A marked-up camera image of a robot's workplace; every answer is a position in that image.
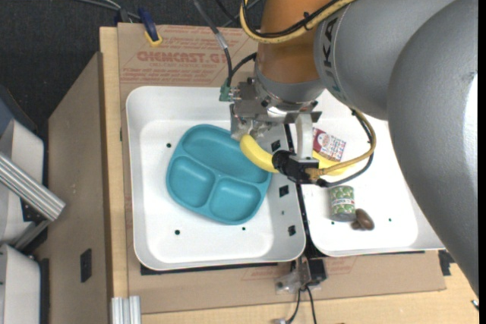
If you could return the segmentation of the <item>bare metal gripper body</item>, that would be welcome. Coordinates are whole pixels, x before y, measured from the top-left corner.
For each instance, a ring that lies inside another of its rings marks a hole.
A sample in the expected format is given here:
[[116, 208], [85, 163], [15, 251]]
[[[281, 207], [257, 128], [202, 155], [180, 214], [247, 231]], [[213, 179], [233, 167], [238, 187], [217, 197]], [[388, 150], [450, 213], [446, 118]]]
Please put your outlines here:
[[255, 77], [241, 82], [233, 93], [230, 105], [231, 123], [294, 124], [300, 115], [317, 121], [320, 113], [314, 108], [323, 92], [320, 81], [280, 83]]

